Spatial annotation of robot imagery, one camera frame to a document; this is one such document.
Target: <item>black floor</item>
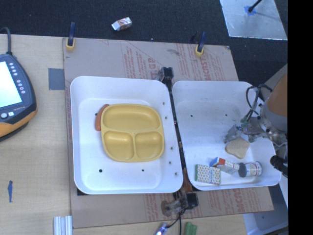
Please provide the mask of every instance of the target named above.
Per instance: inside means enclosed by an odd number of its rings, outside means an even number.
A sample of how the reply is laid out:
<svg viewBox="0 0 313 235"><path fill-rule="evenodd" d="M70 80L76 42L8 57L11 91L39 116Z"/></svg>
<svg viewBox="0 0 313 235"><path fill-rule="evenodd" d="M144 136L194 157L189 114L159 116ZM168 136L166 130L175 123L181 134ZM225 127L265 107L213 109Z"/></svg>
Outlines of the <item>black floor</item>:
<svg viewBox="0 0 313 235"><path fill-rule="evenodd" d="M274 0L288 35L288 0ZM238 78L259 85L288 62L288 41L229 37L220 0L0 0L0 27L11 34L68 35L117 40L189 43L205 31L206 44L229 46ZM111 24L130 17L131 28Z"/></svg>

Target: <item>device button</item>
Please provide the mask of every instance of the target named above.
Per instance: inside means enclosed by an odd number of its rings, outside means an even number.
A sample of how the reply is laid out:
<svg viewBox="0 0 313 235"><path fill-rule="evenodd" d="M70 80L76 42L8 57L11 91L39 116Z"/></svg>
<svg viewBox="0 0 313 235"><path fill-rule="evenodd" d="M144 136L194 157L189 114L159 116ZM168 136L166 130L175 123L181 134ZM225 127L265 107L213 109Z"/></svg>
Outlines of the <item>device button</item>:
<svg viewBox="0 0 313 235"><path fill-rule="evenodd" d="M8 117L8 114L7 114L7 113L1 113L0 117L1 117L1 118L7 118L7 117Z"/></svg>

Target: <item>yellow divided dish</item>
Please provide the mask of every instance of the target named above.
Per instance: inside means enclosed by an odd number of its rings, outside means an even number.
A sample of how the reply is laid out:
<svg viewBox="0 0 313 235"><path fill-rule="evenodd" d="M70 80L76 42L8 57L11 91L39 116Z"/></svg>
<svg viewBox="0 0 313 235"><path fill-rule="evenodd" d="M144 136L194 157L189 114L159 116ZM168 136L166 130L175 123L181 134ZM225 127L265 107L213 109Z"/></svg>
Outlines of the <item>yellow divided dish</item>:
<svg viewBox="0 0 313 235"><path fill-rule="evenodd" d="M147 105L112 104L101 115L105 152L122 162L146 162L164 151L164 133L158 112Z"/></svg>

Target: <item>robotic arm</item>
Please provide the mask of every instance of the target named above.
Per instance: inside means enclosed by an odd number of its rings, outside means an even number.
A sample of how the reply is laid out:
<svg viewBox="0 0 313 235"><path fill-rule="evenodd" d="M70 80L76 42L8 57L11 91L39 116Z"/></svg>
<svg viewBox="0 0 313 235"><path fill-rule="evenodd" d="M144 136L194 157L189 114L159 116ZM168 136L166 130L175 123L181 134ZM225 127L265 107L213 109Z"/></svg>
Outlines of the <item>robotic arm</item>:
<svg viewBox="0 0 313 235"><path fill-rule="evenodd" d="M287 73L280 78L271 91L271 94L262 105L259 115L252 117L252 113L257 106L260 89L261 86L258 87L256 99L251 106L251 110L242 119L241 125L233 125L224 138L224 142L227 143L241 134L248 135L249 142L254 142L258 137L270 139L276 151L276 156L270 159L270 163L274 168L283 172L284 176L288 177L288 167L286 166L288 162Z"/></svg>

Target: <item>table surface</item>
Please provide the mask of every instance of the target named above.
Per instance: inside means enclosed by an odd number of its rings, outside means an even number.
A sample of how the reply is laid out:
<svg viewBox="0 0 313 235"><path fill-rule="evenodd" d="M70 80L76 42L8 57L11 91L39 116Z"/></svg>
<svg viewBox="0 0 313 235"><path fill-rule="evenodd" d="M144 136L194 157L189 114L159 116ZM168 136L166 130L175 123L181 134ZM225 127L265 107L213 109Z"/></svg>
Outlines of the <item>table surface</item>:
<svg viewBox="0 0 313 235"><path fill-rule="evenodd" d="M0 234L53 234L53 218L71 215L65 91L49 90L48 69L63 69L61 37L11 35L12 52L28 73L38 112L28 126L0 143ZM7 36L0 35L0 53ZM13 182L12 202L8 185ZM197 234L245 235L241 214L182 220ZM73 229L74 235L148 235L160 222ZM167 235L179 234L179 223Z"/></svg>

